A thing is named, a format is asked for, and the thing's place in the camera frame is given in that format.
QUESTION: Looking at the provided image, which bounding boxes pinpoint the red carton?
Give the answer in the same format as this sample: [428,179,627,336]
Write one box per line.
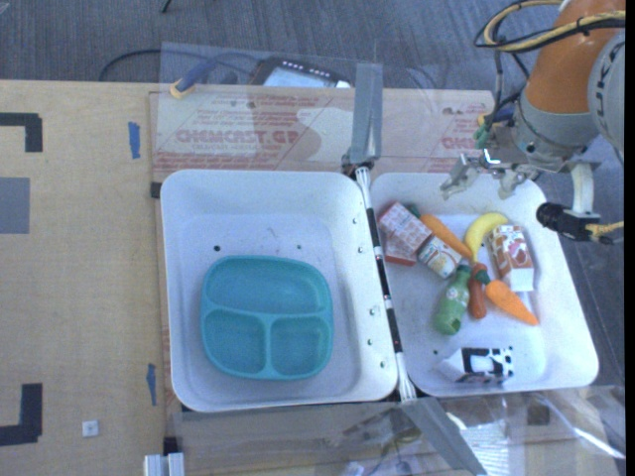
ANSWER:
[377,201,435,268]

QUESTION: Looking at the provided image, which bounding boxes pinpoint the green bottle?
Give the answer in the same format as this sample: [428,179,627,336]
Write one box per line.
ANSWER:
[432,264,473,337]

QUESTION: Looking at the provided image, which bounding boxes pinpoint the small white and orange can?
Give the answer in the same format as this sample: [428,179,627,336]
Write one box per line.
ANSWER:
[417,235,464,281]

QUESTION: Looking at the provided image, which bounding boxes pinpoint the brown sausage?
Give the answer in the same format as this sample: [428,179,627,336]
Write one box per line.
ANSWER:
[467,262,490,321]

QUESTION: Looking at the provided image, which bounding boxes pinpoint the green divided plate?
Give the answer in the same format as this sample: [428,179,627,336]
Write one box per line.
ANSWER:
[199,254,335,382]

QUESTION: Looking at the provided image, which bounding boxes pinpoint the orange carrot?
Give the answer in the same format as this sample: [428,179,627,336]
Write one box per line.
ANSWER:
[406,204,474,261]
[474,270,541,327]

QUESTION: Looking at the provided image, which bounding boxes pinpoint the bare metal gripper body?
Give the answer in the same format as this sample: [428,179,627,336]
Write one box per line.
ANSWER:
[477,122,568,174]

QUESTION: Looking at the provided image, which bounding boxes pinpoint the yellow banana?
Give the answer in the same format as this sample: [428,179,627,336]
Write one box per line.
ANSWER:
[463,211,510,263]

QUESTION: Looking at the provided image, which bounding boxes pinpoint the white plastic tray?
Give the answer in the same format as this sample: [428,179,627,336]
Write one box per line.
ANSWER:
[159,169,400,414]
[369,172,600,399]

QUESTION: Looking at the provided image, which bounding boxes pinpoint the black cylinder on white bracket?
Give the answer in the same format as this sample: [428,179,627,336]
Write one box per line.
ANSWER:
[535,161,604,243]

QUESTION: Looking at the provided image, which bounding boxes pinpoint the brown cardboard board red print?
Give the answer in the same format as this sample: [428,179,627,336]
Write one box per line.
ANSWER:
[148,84,599,461]

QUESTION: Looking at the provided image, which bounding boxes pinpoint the thin black and white rod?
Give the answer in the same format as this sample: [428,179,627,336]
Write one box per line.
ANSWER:
[353,166,419,404]

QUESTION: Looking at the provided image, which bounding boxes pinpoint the orange and white carton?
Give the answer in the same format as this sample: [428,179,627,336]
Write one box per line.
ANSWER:
[485,224,536,294]

